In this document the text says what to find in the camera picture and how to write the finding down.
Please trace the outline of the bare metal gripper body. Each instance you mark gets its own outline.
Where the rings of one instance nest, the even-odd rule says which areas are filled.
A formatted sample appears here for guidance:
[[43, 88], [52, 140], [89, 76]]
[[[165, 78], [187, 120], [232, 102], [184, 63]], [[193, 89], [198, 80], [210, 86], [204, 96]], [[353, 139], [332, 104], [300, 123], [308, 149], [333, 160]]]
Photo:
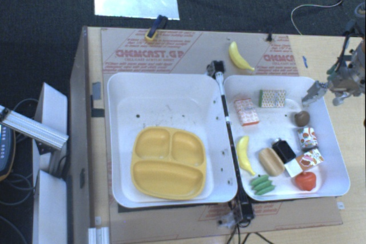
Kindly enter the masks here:
[[365, 55], [353, 54], [338, 57], [327, 71], [328, 88], [333, 93], [359, 96], [365, 93]]

